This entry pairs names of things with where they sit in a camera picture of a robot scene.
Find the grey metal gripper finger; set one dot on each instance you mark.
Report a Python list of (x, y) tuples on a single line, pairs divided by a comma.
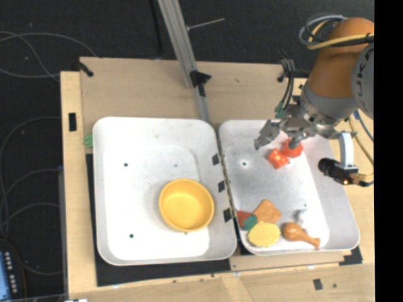
[(296, 141), (267, 134)]

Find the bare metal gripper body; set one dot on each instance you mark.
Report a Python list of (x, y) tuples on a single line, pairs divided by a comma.
[(318, 126)]

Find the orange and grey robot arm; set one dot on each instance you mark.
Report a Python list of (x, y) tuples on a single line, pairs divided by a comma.
[(333, 71)]

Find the red round toy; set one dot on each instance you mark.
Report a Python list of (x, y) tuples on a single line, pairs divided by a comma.
[(293, 152)]

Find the red cube with yellow dots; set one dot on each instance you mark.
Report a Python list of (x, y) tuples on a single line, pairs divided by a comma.
[(277, 159)]

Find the white plastic tray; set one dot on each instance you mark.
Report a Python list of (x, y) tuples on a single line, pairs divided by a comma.
[(132, 200), (270, 187)]

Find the orange toast slice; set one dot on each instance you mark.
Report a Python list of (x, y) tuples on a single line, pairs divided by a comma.
[(267, 212)]

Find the red strawberry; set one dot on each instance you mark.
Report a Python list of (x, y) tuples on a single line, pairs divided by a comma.
[(243, 218)]

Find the brown chicken drumstick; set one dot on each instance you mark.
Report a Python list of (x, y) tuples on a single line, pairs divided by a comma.
[(294, 231)]

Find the yellow round biscuit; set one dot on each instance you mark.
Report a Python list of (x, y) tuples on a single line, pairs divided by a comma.
[(264, 234)]

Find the yellow bowl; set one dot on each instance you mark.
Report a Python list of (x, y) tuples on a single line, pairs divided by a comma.
[(186, 205)]

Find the pale wood board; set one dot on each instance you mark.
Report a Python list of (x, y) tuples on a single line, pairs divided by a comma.
[(141, 87)]

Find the black cylinder on white bracket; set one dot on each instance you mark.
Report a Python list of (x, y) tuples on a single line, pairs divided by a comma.
[(335, 169)]

